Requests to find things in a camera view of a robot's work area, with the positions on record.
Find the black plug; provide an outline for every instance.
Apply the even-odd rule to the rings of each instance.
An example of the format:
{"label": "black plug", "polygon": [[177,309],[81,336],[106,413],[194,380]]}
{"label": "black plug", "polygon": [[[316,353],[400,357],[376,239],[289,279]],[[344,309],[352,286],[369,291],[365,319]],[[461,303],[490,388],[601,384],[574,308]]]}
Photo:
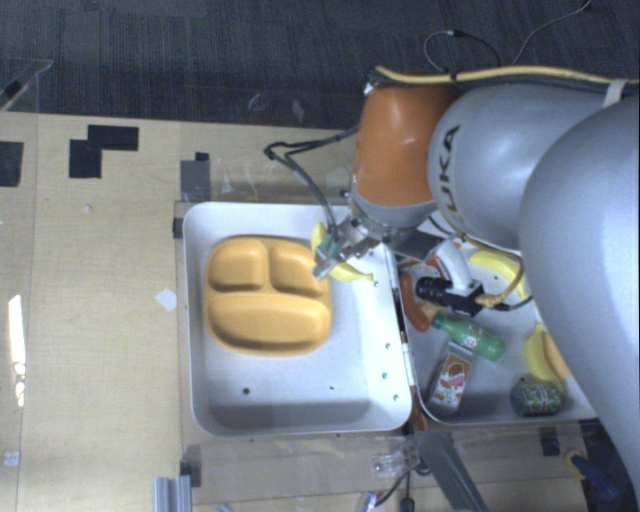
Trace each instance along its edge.
{"label": "black plug", "polygon": [[413,501],[413,498],[402,498],[400,500],[400,512],[415,512],[416,510],[416,502]]}

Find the dark floor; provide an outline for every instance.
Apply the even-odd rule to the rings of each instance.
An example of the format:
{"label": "dark floor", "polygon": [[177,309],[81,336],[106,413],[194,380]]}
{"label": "dark floor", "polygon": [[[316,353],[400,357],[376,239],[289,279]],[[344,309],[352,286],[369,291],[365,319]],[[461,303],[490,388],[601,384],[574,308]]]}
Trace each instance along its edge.
{"label": "dark floor", "polygon": [[[435,72],[434,31],[463,30],[503,64],[583,0],[0,0],[0,59],[52,59],[45,112],[339,128],[366,70]],[[638,76],[640,2],[593,0],[539,32],[520,62]],[[429,53],[453,71],[494,66],[470,38]]]}

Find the green can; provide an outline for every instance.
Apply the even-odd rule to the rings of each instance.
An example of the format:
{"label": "green can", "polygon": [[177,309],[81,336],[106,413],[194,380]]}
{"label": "green can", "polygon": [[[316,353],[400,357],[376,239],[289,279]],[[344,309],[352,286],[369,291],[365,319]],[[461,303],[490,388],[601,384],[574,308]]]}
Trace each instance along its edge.
{"label": "green can", "polygon": [[511,407],[519,416],[545,416],[558,412],[562,395],[555,384],[518,384],[511,390]]}

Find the green bottle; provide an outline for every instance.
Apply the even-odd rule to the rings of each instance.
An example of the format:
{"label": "green bottle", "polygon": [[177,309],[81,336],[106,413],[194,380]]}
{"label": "green bottle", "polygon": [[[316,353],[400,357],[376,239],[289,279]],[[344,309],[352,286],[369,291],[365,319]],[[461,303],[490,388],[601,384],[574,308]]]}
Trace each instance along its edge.
{"label": "green bottle", "polygon": [[490,361],[497,361],[504,352],[504,341],[472,323],[451,320],[438,313],[431,325],[446,331],[451,336],[451,340],[461,347],[480,354]]}

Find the orange divided plate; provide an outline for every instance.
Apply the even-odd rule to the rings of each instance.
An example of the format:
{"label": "orange divided plate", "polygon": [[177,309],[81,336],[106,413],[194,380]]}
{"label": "orange divided plate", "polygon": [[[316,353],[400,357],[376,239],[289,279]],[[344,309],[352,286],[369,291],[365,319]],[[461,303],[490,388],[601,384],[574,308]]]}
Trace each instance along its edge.
{"label": "orange divided plate", "polygon": [[311,274],[313,253],[283,238],[241,236],[207,260],[204,316],[213,339],[234,352],[305,354],[331,330],[329,280]]}

